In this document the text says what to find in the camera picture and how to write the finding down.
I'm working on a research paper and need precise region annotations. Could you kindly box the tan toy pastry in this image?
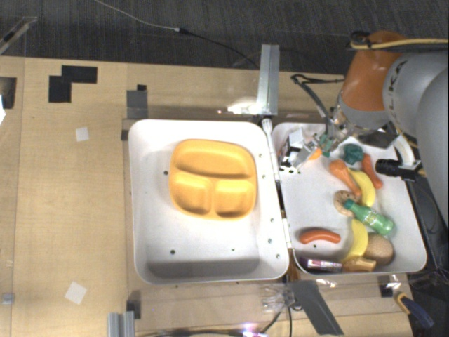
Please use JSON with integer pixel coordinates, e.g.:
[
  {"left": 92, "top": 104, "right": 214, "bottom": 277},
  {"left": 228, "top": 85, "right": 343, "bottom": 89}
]
[{"left": 341, "top": 257, "right": 377, "bottom": 273}]

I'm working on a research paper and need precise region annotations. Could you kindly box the green plastic bottle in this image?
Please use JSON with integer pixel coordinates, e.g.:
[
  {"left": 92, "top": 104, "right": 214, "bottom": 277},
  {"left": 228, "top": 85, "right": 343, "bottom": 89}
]
[{"left": 342, "top": 198, "right": 397, "bottom": 238}]

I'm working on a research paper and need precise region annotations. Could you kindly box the white plastic tray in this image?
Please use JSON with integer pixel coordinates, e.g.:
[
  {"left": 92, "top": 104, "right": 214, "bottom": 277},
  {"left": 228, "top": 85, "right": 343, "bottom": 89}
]
[
  {"left": 127, "top": 118, "right": 290, "bottom": 286},
  {"left": 272, "top": 121, "right": 429, "bottom": 277}
]

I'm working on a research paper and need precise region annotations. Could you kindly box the orange carrot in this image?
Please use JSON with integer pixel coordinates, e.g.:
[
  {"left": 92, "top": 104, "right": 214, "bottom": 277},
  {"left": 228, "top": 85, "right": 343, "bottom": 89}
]
[{"left": 361, "top": 152, "right": 384, "bottom": 190}]

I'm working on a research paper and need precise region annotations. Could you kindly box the red sausage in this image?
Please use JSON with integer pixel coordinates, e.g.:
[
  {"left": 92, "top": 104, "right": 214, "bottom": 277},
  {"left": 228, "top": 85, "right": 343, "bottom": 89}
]
[{"left": 298, "top": 227, "right": 342, "bottom": 246}]

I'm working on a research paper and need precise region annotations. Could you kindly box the orange chicken drumstick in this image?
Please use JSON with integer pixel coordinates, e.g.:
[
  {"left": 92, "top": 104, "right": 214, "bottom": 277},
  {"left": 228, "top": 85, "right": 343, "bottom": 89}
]
[{"left": 328, "top": 158, "right": 363, "bottom": 198}]

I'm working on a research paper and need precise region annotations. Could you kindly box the black cylinder on white bracket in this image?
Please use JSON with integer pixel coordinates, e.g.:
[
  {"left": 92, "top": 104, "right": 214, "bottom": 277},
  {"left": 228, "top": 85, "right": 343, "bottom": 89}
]
[{"left": 375, "top": 134, "right": 424, "bottom": 183}]

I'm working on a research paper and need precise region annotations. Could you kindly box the yellow banana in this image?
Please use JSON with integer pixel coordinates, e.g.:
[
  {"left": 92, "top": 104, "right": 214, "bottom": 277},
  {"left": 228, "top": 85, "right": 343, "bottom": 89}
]
[
  {"left": 347, "top": 168, "right": 377, "bottom": 208},
  {"left": 339, "top": 218, "right": 370, "bottom": 265}
]

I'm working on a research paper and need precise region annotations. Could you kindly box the orange divided plate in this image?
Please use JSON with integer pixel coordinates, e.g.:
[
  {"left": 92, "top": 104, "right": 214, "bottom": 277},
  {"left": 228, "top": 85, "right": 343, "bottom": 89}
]
[{"left": 168, "top": 138, "right": 259, "bottom": 220}]

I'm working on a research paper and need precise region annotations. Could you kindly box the green broccoli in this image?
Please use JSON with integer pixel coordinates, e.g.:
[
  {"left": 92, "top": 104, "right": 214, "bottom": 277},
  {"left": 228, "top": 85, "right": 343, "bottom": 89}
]
[{"left": 342, "top": 143, "right": 364, "bottom": 164}]

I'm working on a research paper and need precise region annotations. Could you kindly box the tan round biscuit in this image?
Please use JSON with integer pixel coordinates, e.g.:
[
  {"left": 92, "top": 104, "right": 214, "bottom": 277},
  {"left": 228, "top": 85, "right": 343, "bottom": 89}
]
[{"left": 333, "top": 190, "right": 361, "bottom": 218}]

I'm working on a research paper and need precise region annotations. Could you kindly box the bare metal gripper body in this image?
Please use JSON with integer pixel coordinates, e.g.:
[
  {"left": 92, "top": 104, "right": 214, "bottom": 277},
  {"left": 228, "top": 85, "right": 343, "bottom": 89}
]
[{"left": 307, "top": 107, "right": 353, "bottom": 153}]

